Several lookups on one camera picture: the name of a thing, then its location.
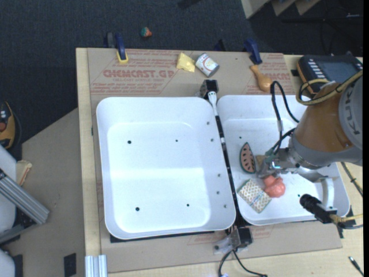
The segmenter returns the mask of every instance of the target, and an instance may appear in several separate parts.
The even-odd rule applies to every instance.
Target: tape measure
[[[0,103],[0,145],[9,149],[16,138],[16,120],[7,102]]]

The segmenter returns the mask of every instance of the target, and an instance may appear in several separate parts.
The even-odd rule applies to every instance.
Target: carpeted floor
[[[183,1],[0,0],[0,96],[18,115],[21,141],[77,107],[75,49],[102,47],[108,31],[121,32],[126,48],[213,50],[222,39],[228,51],[242,51],[253,38],[260,52],[363,55],[362,19],[338,21],[343,32],[283,22],[363,14],[363,0],[323,0],[303,16],[291,6],[279,17],[267,3],[249,20],[241,0]],[[153,32],[148,40],[142,27]]]

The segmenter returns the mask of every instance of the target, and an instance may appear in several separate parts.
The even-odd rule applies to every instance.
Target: white can
[[[219,65],[207,53],[201,54],[197,58],[195,65],[208,77],[214,75],[219,69]]]

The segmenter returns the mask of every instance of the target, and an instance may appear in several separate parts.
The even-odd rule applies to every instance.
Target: white tray
[[[294,116],[300,119],[306,106],[299,104],[295,96],[287,96],[287,101]],[[296,127],[296,123],[288,115],[281,96],[276,96],[276,102],[285,133]],[[255,157],[264,155],[279,139],[271,96],[223,96],[218,101],[217,108],[223,125],[236,190],[250,178],[263,187],[263,182],[256,174],[247,174],[243,171],[239,154],[242,146],[248,142]],[[285,138],[282,147],[287,145],[288,138]],[[345,216],[349,211],[350,203],[336,163],[320,169],[319,172],[333,179],[333,206],[338,209],[339,216]],[[245,220],[254,225],[263,225],[314,219],[314,216],[300,205],[299,200],[300,196],[307,193],[323,201],[322,183],[312,183],[298,174],[284,174],[282,178],[286,185],[285,194],[280,198],[272,199],[260,214],[237,195],[240,213]]]
[[[96,110],[104,213],[120,239],[225,230],[236,216],[211,105],[106,98]]]

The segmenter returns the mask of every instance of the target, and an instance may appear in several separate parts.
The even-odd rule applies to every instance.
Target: black device
[[[353,55],[304,55],[299,59],[297,69],[302,81],[327,79],[343,83],[363,69],[363,64]],[[323,83],[313,83],[307,87],[316,94]]]

